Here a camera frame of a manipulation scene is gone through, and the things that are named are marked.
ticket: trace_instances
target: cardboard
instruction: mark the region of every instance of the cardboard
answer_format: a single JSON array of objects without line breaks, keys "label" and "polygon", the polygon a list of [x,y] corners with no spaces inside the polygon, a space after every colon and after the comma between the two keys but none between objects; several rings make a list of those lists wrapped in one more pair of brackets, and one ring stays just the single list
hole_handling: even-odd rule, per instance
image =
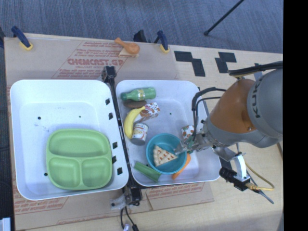
[{"label": "cardboard", "polygon": [[[5,38],[9,126],[12,134],[9,92],[21,79],[101,79],[103,67],[116,68],[116,84],[124,79],[175,79],[172,54],[162,53],[159,45],[142,44],[137,58],[119,57],[122,47],[111,40],[83,39],[25,34],[33,44],[31,51],[19,45],[17,38]],[[26,230],[86,220],[119,216],[110,200],[122,190],[96,192],[77,196],[31,201],[16,186],[13,140],[13,198],[16,230]],[[184,205],[213,202],[208,182],[142,189],[140,206],[130,206],[131,213],[154,211]]]}]

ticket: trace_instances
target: yellow clamp tip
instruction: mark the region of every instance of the yellow clamp tip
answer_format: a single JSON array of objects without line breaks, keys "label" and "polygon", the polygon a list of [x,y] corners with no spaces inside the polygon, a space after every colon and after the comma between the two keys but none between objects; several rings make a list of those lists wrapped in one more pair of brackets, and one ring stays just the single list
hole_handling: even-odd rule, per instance
[{"label": "yellow clamp tip", "polygon": [[160,47],[160,49],[162,50],[163,53],[167,54],[170,51],[169,46],[168,46],[168,50],[165,50],[165,48],[164,48],[164,46],[162,44],[159,47]]},{"label": "yellow clamp tip", "polygon": [[30,42],[29,42],[29,44],[30,44],[29,47],[26,47],[21,41],[19,42],[19,44],[20,44],[20,46],[23,47],[26,51],[30,51],[30,50],[32,50],[32,48],[33,48],[33,44],[31,44]]}]

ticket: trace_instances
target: green bottle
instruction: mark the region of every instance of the green bottle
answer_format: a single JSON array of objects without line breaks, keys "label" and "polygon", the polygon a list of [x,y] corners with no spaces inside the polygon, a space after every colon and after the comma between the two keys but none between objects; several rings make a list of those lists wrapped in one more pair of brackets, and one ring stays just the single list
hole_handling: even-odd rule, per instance
[{"label": "green bottle", "polygon": [[138,88],[131,92],[121,93],[121,99],[123,101],[131,99],[133,101],[142,101],[146,99],[154,99],[156,97],[156,91],[154,87]]}]

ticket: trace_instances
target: table surface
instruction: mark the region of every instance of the table surface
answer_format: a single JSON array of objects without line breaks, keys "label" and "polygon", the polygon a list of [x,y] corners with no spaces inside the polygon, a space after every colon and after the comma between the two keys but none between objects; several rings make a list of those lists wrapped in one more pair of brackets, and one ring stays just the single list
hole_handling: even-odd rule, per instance
[{"label": "table surface", "polygon": [[[226,69],[238,69],[282,60],[282,54],[275,53],[175,45],[170,45],[168,54],[175,56],[177,73],[174,79],[191,81],[201,90],[212,86],[226,89],[234,83],[236,79],[225,73]],[[255,79],[255,76],[251,75],[248,78]],[[206,103],[209,111],[213,109],[216,102],[217,100]],[[262,149],[240,143],[240,151],[246,153],[244,159],[254,171],[274,184],[273,191],[264,191],[274,201],[274,204],[260,194],[250,190],[242,192],[223,178],[219,178],[210,182],[214,196],[214,201],[211,203],[131,214],[131,219],[141,231],[277,230],[283,213],[282,143]],[[250,172],[250,174],[259,186],[270,187],[254,173]],[[123,222],[131,224],[126,215],[123,216]],[[32,230],[120,231],[122,229],[118,216]]]}]

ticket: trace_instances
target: green plate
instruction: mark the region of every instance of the green plate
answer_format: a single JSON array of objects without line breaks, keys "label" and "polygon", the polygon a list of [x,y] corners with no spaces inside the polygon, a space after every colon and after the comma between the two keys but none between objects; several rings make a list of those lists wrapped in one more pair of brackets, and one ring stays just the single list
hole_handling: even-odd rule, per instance
[{"label": "green plate", "polygon": [[109,140],[95,130],[56,130],[48,138],[46,162],[50,180],[62,189],[101,188],[112,176]]}]

